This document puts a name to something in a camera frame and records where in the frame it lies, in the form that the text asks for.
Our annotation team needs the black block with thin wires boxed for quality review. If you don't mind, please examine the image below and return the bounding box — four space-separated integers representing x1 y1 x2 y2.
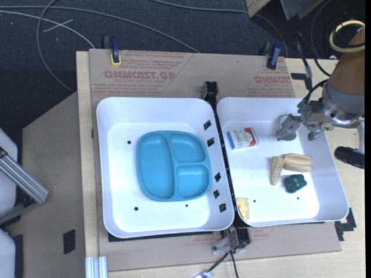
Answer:
210 227 252 257
197 81 219 101

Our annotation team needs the brown cardboard board, red print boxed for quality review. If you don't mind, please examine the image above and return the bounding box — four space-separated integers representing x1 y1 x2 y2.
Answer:
88 48 343 272

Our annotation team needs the black cylinder on white bracket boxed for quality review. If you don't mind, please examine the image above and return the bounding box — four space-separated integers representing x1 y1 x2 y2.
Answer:
332 116 366 169

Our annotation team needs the white carton with blue stripe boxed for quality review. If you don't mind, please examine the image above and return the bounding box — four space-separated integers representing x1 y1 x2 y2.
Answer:
226 127 260 151

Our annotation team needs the green toy broccoli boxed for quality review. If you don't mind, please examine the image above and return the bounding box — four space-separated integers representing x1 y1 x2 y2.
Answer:
282 173 308 194

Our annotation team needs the beige toy bread bun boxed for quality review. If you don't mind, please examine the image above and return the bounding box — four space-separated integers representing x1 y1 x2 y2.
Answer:
283 153 312 173

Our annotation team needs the blue divided plate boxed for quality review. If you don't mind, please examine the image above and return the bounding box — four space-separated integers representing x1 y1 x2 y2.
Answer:
136 130 211 203

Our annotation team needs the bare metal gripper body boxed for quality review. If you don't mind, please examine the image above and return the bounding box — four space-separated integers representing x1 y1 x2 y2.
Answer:
300 99 347 133

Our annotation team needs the yellow toy cheese wedge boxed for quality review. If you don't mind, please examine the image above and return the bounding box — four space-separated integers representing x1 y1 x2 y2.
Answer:
235 197 251 221

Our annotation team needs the beige toy ice cream cone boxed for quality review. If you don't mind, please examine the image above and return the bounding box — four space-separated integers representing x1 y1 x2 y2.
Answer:
270 156 286 186

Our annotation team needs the white plastic tray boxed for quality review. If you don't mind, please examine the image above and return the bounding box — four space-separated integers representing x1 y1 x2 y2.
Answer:
216 96 350 228
96 96 235 239

